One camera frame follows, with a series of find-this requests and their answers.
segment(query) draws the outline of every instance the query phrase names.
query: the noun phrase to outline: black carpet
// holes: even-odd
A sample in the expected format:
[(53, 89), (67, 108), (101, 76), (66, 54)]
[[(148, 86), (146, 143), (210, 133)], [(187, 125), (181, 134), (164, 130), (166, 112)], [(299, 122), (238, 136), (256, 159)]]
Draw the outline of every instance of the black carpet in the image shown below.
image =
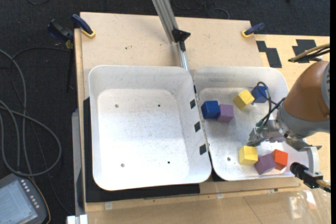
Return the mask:
[[(65, 49), (63, 41), (53, 39), (47, 31), (54, 18), (61, 25), (73, 28), (71, 15), (80, 11), (156, 15), (151, 0), (0, 0), (0, 50), (10, 56), (36, 47)], [(330, 0), (172, 0), (174, 14), (186, 17), (249, 20), (252, 25), (264, 23), (259, 34), (330, 36)], [(45, 124), (59, 137), (62, 158), (49, 173), (34, 177), (44, 194), (51, 212), (51, 223), (65, 223), (69, 213), (75, 213), (72, 164), (71, 115), (77, 108), (76, 92), (66, 92), (69, 52), (62, 50), (32, 49), (19, 54), (15, 60), (25, 76), (27, 112)], [(12, 110), (22, 112), (15, 89), (23, 98), (23, 88), (17, 70), (0, 54), (0, 100)], [(72, 68), (71, 85), (76, 88)], [(16, 132), (10, 116), (1, 111), (4, 119), (5, 150), (9, 163), (16, 168)], [(22, 120), (18, 118), (21, 130)], [(45, 169), (39, 143), (48, 166), (55, 161), (58, 149), (55, 141), (41, 127), (26, 124), (27, 151), (34, 173)], [(10, 171), (0, 161), (0, 178)], [(27, 173), (21, 153), (20, 170)], [(57, 197), (66, 212), (57, 201)]]

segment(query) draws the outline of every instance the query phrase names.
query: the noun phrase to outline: yellow clamp pad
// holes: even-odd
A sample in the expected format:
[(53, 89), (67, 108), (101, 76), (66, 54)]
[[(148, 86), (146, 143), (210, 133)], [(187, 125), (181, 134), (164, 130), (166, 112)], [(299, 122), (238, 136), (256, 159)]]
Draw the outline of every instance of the yellow clamp pad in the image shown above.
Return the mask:
[(89, 34), (88, 32), (84, 31), (83, 29), (82, 29), (82, 33), (89, 38), (93, 38), (95, 36), (96, 32), (93, 29), (91, 29), (91, 30), (92, 30), (92, 34)]
[(243, 37), (245, 37), (245, 38), (248, 38), (248, 37), (250, 37), (250, 36), (253, 36), (253, 34), (254, 34), (254, 33), (251, 33), (251, 34), (249, 34), (249, 35), (245, 35), (245, 31), (246, 31), (246, 30), (244, 30), (243, 32), (241, 32), (241, 35), (242, 35)]
[(71, 40), (68, 40), (67, 42), (65, 42), (65, 46), (67, 47), (67, 49), (71, 50), (73, 49), (73, 42)]

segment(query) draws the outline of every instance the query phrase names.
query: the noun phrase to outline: wooden table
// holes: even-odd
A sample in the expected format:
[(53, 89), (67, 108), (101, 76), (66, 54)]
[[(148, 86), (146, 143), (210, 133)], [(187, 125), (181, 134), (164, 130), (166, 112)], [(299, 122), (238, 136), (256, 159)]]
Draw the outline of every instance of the wooden table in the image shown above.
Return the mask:
[[(78, 91), (79, 127), (84, 170), (83, 101), (89, 96), (88, 73), (97, 65), (177, 66), (175, 46), (169, 44), (157, 16), (81, 13), (80, 16), (96, 31), (90, 39), (75, 29), (75, 52)], [(269, 66), (265, 53), (259, 53), (256, 41), (277, 48), (288, 88), (310, 64), (289, 63), (294, 56), (291, 46), (296, 39), (312, 39), (316, 45), (328, 43), (329, 37), (254, 35), (243, 38), (241, 32), (251, 27), (249, 21), (200, 18), (176, 18), (180, 29), (191, 32), (186, 41), (191, 74), (201, 66)], [(318, 133), (307, 139), (322, 145), (320, 170), (330, 180), (330, 135)], [(251, 210), (253, 195), (309, 191), (297, 178), (266, 178), (236, 182), (208, 181), (200, 184), (199, 195), (133, 199), (113, 202), (85, 203), (89, 223), (222, 223), (222, 219), (260, 223)]]

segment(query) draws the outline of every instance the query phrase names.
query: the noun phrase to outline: toy block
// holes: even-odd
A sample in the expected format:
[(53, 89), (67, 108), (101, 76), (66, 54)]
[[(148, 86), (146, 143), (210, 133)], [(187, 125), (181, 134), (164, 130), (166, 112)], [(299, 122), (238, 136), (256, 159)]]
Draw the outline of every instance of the toy block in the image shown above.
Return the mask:
[(254, 164), (259, 175), (267, 173), (276, 167), (276, 163), (273, 160), (271, 154), (259, 156), (258, 161)]
[(236, 106), (240, 110), (243, 110), (246, 106), (251, 104), (253, 101), (254, 101), (254, 97), (248, 90), (242, 91), (233, 100), (233, 102), (236, 104)]
[(239, 150), (239, 163), (254, 165), (258, 161), (258, 151), (254, 146), (242, 146)]
[(233, 117), (233, 106), (230, 104), (220, 104), (219, 105), (219, 116), (217, 117), (217, 121), (219, 122), (230, 122)]
[(273, 160), (276, 164), (276, 170), (282, 170), (287, 166), (288, 153), (280, 150), (274, 150), (271, 153)]
[(216, 119), (220, 114), (218, 101), (205, 101), (201, 110), (205, 119)]
[(255, 86), (251, 92), (252, 96), (254, 97), (254, 103), (266, 103), (267, 99), (265, 96), (267, 96), (266, 88), (264, 86), (259, 86), (259, 89), (257, 86)]

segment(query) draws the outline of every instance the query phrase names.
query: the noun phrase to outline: red block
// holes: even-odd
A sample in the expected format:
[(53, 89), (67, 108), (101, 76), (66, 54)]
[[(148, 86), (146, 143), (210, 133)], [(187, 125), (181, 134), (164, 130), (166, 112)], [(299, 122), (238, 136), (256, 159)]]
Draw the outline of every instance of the red block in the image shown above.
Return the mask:
[(287, 166), (287, 161), (288, 161), (288, 153), (280, 150), (274, 150), (271, 153), (274, 162), (276, 163), (276, 170), (282, 170)]

